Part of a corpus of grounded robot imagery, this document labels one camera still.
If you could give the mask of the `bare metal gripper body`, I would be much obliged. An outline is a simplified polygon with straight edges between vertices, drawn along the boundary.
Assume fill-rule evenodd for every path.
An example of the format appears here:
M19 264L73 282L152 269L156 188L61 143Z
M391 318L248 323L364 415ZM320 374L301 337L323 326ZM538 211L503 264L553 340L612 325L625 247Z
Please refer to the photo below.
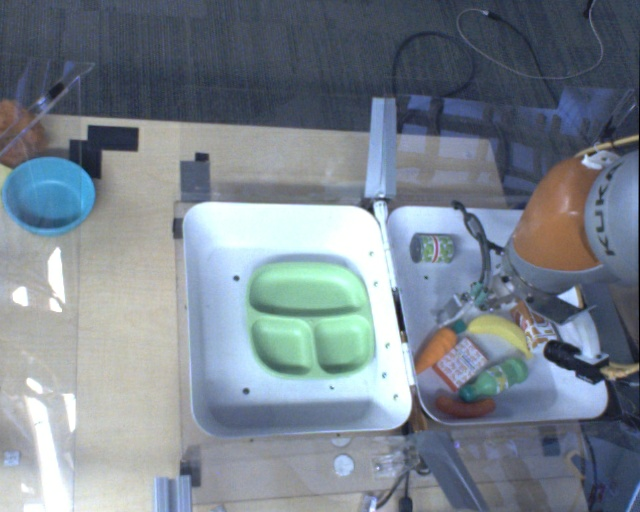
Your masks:
M513 309L518 302L556 324L566 324L591 307L570 304L558 295L540 291L510 277L495 277L488 288L488 304L493 309Z

